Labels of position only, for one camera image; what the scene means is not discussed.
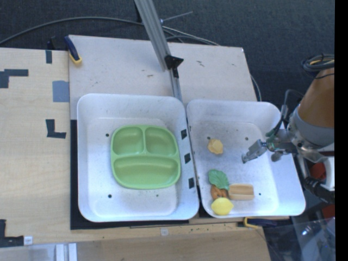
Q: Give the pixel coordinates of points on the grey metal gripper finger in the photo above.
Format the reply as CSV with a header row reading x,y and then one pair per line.
x,y
255,149
276,156

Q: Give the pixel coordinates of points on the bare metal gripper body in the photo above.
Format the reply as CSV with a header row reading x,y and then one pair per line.
x,y
292,145

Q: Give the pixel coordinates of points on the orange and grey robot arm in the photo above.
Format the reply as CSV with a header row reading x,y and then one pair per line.
x,y
318,105

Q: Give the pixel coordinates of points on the white plastic tray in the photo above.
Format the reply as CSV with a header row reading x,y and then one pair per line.
x,y
92,159
244,178

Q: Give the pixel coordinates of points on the yellow toy food piece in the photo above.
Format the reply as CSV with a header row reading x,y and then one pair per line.
x,y
215,146

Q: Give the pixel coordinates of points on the tan hot dog bun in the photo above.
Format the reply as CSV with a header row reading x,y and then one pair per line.
x,y
241,192

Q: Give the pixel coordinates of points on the green lettuce leaf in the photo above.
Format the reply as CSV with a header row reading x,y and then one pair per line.
x,y
218,179

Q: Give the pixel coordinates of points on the brown pretzel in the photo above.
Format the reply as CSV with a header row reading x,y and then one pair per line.
x,y
216,192

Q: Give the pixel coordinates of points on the thin black and white rod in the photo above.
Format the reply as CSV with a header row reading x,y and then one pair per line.
x,y
193,159

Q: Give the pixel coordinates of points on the yellow lemon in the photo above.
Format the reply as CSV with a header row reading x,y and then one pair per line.
x,y
222,206

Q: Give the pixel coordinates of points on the green divided plate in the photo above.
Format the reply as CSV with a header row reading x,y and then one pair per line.
x,y
145,170

